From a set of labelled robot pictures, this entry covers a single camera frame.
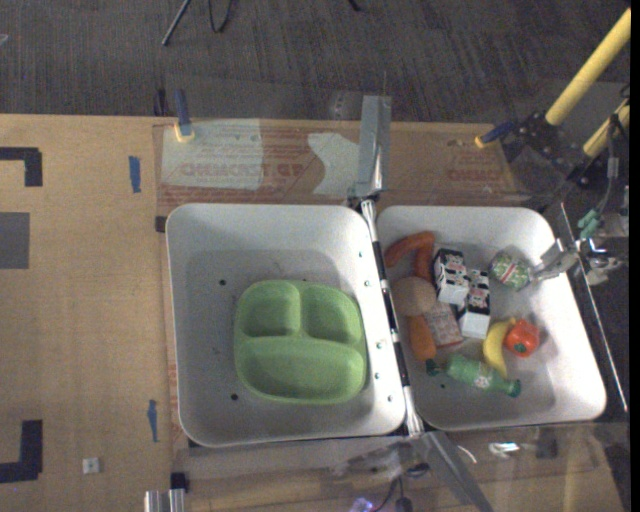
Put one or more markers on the green bottle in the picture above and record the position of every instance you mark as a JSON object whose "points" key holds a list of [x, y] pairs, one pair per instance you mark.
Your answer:
{"points": [[472, 375]]}

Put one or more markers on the orange bell pepper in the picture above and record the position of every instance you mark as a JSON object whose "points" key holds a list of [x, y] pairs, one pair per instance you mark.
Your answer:
{"points": [[521, 338]]}

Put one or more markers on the orange sausage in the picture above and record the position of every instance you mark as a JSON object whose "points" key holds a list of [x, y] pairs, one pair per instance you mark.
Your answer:
{"points": [[424, 265], [402, 246]]}

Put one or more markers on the green divided plate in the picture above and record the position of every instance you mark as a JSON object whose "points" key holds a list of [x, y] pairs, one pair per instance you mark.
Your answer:
{"points": [[300, 365]]}

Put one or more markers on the yellow banana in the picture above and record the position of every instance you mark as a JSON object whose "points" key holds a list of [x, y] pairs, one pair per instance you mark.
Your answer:
{"points": [[494, 347]]}

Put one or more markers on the green and white can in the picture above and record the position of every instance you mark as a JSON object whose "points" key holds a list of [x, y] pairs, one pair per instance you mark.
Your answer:
{"points": [[509, 271]]}

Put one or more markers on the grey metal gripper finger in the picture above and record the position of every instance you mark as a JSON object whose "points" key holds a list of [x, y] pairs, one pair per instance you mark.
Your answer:
{"points": [[550, 275], [555, 254]]}

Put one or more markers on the white plastic tray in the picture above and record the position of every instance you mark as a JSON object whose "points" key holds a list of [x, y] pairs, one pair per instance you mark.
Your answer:
{"points": [[210, 350], [560, 360]]}

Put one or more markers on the orange carrot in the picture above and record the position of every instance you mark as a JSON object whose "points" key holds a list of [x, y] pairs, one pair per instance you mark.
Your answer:
{"points": [[421, 340]]}

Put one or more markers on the pale packet with red print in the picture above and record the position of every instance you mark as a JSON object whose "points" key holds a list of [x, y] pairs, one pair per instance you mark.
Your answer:
{"points": [[442, 326]]}

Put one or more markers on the black and white carton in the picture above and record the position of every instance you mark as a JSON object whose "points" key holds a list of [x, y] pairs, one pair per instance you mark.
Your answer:
{"points": [[450, 277], [476, 310]]}

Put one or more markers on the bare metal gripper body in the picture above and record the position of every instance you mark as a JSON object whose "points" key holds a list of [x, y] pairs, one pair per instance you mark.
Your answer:
{"points": [[607, 235]]}

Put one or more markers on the brown cardboard board red print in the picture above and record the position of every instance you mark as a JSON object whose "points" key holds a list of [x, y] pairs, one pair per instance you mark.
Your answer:
{"points": [[300, 165]]}

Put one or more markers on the tan bread roll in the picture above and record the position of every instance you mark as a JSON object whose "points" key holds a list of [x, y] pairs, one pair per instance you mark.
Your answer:
{"points": [[413, 296]]}

